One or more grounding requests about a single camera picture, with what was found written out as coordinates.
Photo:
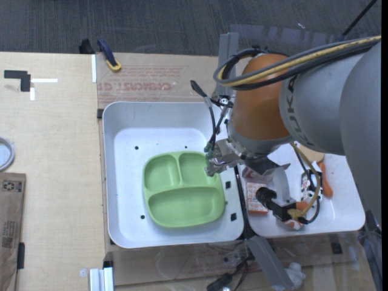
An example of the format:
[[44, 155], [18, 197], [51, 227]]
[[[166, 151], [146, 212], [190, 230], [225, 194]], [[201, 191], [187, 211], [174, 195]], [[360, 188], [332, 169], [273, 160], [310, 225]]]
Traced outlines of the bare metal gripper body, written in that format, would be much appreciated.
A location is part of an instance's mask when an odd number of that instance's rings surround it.
[[244, 164], [246, 153], [246, 148], [233, 139], [221, 139], [215, 143], [211, 163], [218, 167]]

